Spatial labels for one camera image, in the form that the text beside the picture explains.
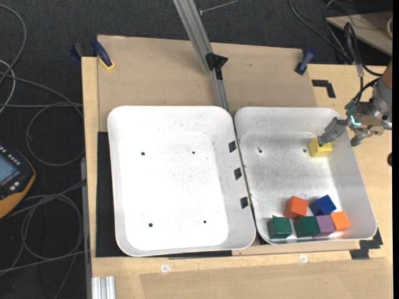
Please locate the green cube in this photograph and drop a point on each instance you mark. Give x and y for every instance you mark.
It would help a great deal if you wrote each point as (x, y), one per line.
(306, 226)
(279, 227)

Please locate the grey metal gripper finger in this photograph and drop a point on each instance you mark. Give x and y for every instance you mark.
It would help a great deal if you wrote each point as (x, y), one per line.
(359, 138)
(333, 130)

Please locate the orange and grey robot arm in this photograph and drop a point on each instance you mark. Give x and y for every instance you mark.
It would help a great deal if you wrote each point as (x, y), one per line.
(387, 84)

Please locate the brown cardboard board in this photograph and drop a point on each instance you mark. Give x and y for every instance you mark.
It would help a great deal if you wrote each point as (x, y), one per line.
(162, 76)

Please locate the small orange cube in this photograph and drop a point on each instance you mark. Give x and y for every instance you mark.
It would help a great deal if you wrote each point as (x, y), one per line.
(341, 220)

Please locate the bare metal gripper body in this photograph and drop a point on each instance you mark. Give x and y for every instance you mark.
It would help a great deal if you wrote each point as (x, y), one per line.
(372, 117)

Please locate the blue cube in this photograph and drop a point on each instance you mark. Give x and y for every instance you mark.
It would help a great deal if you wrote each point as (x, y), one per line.
(324, 204)

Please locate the white plastic tray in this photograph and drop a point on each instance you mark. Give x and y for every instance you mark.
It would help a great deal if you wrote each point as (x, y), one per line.
(174, 182)
(286, 173)

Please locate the yellow cube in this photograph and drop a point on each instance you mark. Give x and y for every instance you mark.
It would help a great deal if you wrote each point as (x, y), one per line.
(321, 150)

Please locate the large orange cube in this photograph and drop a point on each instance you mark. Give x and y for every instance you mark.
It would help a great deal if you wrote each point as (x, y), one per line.
(296, 206)

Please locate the purple cube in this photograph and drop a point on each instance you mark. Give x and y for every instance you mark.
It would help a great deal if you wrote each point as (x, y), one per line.
(325, 224)

